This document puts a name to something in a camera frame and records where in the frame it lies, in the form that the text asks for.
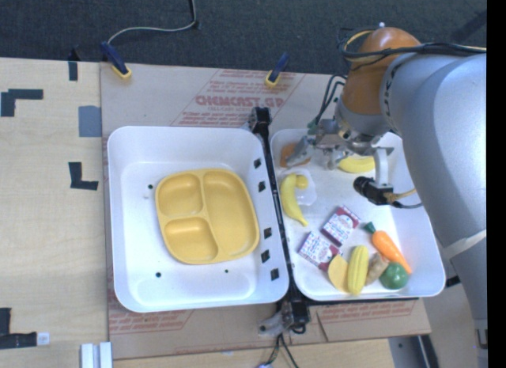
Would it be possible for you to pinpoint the green bell pepper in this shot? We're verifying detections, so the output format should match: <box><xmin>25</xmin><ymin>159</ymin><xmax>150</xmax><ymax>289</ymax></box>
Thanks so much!
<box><xmin>379</xmin><ymin>261</ymin><xmax>410</xmax><ymax>291</ymax></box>

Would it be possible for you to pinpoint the white plastic tray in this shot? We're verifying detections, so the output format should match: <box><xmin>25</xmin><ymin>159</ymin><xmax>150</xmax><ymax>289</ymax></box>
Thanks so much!
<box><xmin>106</xmin><ymin>125</ymin><xmax>291</xmax><ymax>314</ymax></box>
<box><xmin>270</xmin><ymin>127</ymin><xmax>447</xmax><ymax>302</ymax></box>

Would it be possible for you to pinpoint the orange flat toy slice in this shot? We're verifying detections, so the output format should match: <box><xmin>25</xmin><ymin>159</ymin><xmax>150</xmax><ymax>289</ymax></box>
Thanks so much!
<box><xmin>279</xmin><ymin>142</ymin><xmax>312</xmax><ymax>169</ymax></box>

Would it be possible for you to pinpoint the black cylinder on white bracket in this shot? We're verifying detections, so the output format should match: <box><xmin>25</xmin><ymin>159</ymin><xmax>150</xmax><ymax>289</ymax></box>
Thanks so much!
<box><xmin>353</xmin><ymin>146</ymin><xmax>396</xmax><ymax>207</ymax></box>

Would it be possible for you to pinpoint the yellow divided plate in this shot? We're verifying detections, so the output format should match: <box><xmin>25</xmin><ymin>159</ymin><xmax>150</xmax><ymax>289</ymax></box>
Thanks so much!
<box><xmin>154</xmin><ymin>168</ymin><xmax>261</xmax><ymax>266</ymax></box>

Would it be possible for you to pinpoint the white fried egg toy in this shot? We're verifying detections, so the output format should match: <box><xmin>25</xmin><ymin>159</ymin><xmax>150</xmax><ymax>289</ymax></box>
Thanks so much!
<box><xmin>285</xmin><ymin>168</ymin><xmax>319</xmax><ymax>207</ymax></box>

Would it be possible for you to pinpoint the orange carrot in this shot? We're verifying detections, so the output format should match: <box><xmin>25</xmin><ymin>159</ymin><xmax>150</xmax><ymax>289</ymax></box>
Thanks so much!
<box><xmin>363</xmin><ymin>221</ymin><xmax>413</xmax><ymax>275</ymax></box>

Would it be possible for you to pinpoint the black block with thin wires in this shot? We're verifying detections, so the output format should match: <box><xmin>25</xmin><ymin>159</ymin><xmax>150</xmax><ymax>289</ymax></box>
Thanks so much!
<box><xmin>249</xmin><ymin>106</ymin><xmax>274</xmax><ymax>135</ymax></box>
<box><xmin>276</xmin><ymin>298</ymin><xmax>312</xmax><ymax>335</ymax></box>

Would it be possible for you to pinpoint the brown cardboard board red print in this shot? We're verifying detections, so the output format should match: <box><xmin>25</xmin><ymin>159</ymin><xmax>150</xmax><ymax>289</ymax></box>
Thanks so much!
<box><xmin>99</xmin><ymin>61</ymin><xmax>432</xmax><ymax>360</ymax></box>

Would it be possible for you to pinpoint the yellow corn cob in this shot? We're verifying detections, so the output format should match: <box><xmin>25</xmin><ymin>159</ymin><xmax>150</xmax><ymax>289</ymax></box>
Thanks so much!
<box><xmin>346</xmin><ymin>244</ymin><xmax>370</xmax><ymax>297</ymax></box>

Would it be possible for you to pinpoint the yellow banana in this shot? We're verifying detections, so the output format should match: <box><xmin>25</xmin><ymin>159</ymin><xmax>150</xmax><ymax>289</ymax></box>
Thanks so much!
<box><xmin>337</xmin><ymin>154</ymin><xmax>376</xmax><ymax>175</ymax></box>
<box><xmin>279</xmin><ymin>173</ymin><xmax>310</xmax><ymax>228</ymax></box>

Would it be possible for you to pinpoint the tan ginger root toy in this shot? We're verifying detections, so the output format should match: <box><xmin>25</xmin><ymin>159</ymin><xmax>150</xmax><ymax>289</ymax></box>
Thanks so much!
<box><xmin>364</xmin><ymin>252</ymin><xmax>391</xmax><ymax>286</ymax></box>

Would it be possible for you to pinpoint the pink and maroon carton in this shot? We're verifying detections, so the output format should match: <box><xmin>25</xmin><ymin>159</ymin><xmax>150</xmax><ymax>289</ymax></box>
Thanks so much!
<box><xmin>296</xmin><ymin>231</ymin><xmax>343</xmax><ymax>273</ymax></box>
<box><xmin>320</xmin><ymin>204</ymin><xmax>361</xmax><ymax>248</ymax></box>

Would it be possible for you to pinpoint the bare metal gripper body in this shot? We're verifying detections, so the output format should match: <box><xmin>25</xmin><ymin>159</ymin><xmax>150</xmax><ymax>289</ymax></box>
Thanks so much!
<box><xmin>309</xmin><ymin>118</ymin><xmax>395</xmax><ymax>161</ymax></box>

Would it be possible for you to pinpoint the yellow flat toy slice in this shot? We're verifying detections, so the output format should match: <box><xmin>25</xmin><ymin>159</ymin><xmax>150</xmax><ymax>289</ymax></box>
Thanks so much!
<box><xmin>327</xmin><ymin>253</ymin><xmax>350</xmax><ymax>294</ymax></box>

